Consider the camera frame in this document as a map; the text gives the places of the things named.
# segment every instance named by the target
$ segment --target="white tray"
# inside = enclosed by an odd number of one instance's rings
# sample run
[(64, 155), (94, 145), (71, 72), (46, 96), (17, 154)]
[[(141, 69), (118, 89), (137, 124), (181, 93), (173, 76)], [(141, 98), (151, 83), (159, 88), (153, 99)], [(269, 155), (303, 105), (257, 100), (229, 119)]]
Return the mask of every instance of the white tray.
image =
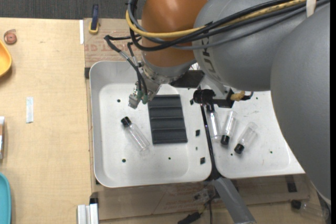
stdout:
[[(281, 133), (270, 91), (255, 92), (250, 100), (235, 102), (232, 109), (215, 106), (215, 110), (222, 128), (229, 111), (236, 111), (238, 120), (229, 145), (212, 142), (216, 167), (221, 175), (238, 179), (304, 173)], [(249, 122), (258, 125), (257, 137), (237, 154), (234, 148)]]
[[(136, 74), (124, 61), (101, 61), (90, 70), (93, 163), (96, 179), (104, 186), (130, 187), (201, 182), (211, 173), (200, 106), (191, 105), (194, 90), (163, 85), (159, 94), (181, 96), (187, 143), (152, 145), (147, 105), (128, 106)], [(151, 142), (146, 155), (139, 154), (125, 137), (120, 120), (128, 116)]]

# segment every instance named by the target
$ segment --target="metal bracket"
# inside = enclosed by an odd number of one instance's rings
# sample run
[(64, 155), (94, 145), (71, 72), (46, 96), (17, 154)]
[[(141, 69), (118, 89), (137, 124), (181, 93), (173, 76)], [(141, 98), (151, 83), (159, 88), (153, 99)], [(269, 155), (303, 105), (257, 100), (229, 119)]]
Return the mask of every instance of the metal bracket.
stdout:
[(188, 70), (182, 77), (172, 81), (170, 85), (176, 88), (197, 88), (204, 75), (201, 70)]
[(89, 25), (89, 32), (93, 35), (98, 33), (99, 23), (98, 23), (98, 4), (94, 4), (92, 7), (92, 21)]
[(204, 76), (201, 83), (201, 90), (194, 93), (194, 101), (202, 104), (217, 104), (219, 108), (232, 108), (234, 101), (231, 100), (233, 91), (230, 87), (212, 81), (208, 76)]
[(257, 223), (230, 179), (221, 177), (213, 184), (235, 224)]
[(90, 205), (77, 206), (77, 224), (99, 224), (97, 199), (91, 198)]

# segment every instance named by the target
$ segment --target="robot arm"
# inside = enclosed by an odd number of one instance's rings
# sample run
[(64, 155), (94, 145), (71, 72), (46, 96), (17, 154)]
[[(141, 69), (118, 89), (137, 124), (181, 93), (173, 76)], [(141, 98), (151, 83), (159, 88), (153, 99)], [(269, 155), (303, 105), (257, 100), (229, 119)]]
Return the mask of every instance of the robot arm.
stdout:
[(184, 84), (195, 63), (209, 86), (195, 91), (195, 102), (231, 108), (248, 99), (244, 91), (270, 90), (282, 134), (331, 206), (330, 0), (316, 0), (309, 18), (307, 0), (146, 0), (142, 25), (137, 2), (126, 18), (143, 79), (130, 106), (152, 100), (161, 84)]

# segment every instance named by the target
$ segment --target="yellow cable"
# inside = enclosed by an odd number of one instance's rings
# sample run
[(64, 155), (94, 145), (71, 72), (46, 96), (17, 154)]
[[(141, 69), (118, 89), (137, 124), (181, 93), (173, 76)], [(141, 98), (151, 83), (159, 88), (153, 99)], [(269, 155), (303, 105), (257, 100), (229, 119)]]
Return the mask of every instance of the yellow cable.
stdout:
[(239, 93), (234, 93), (231, 95), (230, 99), (232, 101), (237, 101), (239, 102), (243, 97), (245, 96), (245, 91), (241, 91)]
[(128, 11), (126, 10), (126, 21), (129, 25), (129, 27), (136, 32), (137, 34), (143, 36), (143, 37), (156, 37), (156, 38), (167, 38), (167, 37), (182, 37), (185, 35), (188, 35), (194, 31), (197, 31), (201, 28), (204, 28), (204, 26), (189, 29), (189, 30), (184, 30), (184, 31), (177, 31), (177, 32), (170, 32), (170, 33), (150, 33), (150, 32), (145, 32), (140, 29), (138, 29), (135, 25), (133, 25), (130, 15), (128, 14)]
[[(248, 20), (248, 19), (252, 19), (252, 18), (255, 18), (257, 16), (261, 16), (261, 15), (264, 15), (264, 14), (268, 14), (268, 13), (271, 13), (271, 12), (275, 12), (277, 10), (281, 10), (281, 9), (284, 9), (284, 8), (287, 8), (287, 7), (291, 7), (291, 6), (295, 6), (295, 5), (298, 5), (302, 2), (304, 2), (306, 0), (292, 0), (292, 1), (289, 1), (289, 2), (286, 2), (286, 3), (282, 3), (282, 4), (279, 4), (279, 5), (274, 5), (274, 6), (271, 6), (271, 7), (268, 7), (268, 8), (263, 8), (261, 10), (258, 10), (256, 12), (253, 12), (253, 13), (250, 13), (250, 14), (247, 14), (247, 15), (244, 15), (240, 18), (237, 18), (237, 19), (234, 19), (234, 20), (231, 20), (225, 24), (222, 24), (218, 27), (223, 27), (223, 26), (228, 26), (228, 25), (231, 25), (231, 24), (235, 24), (235, 23), (238, 23), (238, 22), (242, 22), (244, 20)], [(131, 21), (131, 18), (128, 14), (128, 11), (126, 10), (126, 21), (129, 25), (129, 27), (137, 34), (143, 36), (143, 37), (152, 37), (152, 38), (174, 38), (174, 37), (182, 37), (182, 36), (185, 36), (185, 35), (188, 35), (188, 34), (191, 34), (193, 33), (194, 31), (197, 31), (199, 29), (202, 29), (205, 27), (204, 26), (200, 26), (200, 27), (197, 27), (197, 28), (193, 28), (193, 29), (188, 29), (188, 30), (184, 30), (184, 31), (177, 31), (177, 32), (170, 32), (170, 33), (151, 33), (151, 32), (145, 32), (145, 31), (142, 31), (140, 29), (138, 29), (135, 25), (133, 25), (132, 21)]]

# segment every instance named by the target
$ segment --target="clear vial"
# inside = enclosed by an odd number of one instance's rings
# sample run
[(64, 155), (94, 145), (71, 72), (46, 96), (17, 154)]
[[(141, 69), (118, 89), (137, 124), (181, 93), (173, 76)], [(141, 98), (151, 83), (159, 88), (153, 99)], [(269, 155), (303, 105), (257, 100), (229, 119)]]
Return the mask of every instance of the clear vial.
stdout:
[(221, 130), (219, 128), (218, 114), (215, 111), (214, 105), (207, 105), (206, 112), (211, 139), (219, 141), (221, 139)]
[(243, 133), (241, 134), (238, 144), (235, 147), (235, 152), (241, 154), (244, 148), (249, 146), (252, 141), (256, 138), (256, 128), (258, 126), (254, 122), (250, 122), (244, 129)]
[(127, 131), (128, 139), (132, 141), (133, 145), (140, 152), (146, 151), (150, 143), (148, 142), (146, 137), (143, 135), (143, 133), (140, 131), (139, 127), (135, 125), (134, 123), (132, 123), (128, 117), (124, 117), (121, 120), (121, 122), (124, 125), (125, 130)]
[(223, 135), (221, 138), (221, 143), (223, 145), (228, 145), (230, 137), (232, 137), (236, 131), (236, 125), (237, 125), (237, 112), (231, 110), (226, 117)]
[(327, 220), (329, 217), (329, 210), (321, 205), (313, 204), (309, 201), (292, 200), (291, 206), (298, 210), (303, 217), (319, 218)]

